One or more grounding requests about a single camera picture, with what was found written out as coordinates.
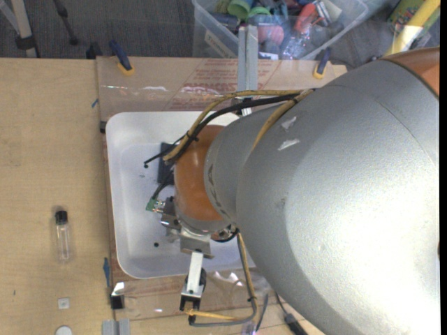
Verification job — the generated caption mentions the clear bottle with black cap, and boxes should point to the clear bottle with black cap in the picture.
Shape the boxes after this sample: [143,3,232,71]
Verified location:
[52,209,74,263]

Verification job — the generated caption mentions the clear plastic storage bin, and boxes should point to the clear plastic storage bin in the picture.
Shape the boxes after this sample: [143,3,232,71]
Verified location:
[191,0,369,61]

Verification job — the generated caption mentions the brown cardboard board red print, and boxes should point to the brown cardboard board red print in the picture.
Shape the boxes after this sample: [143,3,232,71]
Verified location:
[96,55,349,322]

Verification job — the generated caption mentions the white plastic tray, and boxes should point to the white plastic tray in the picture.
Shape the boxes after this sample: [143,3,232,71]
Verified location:
[105,111,256,280]

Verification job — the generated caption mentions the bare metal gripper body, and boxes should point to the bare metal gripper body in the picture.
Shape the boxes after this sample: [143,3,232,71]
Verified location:
[159,196,215,260]

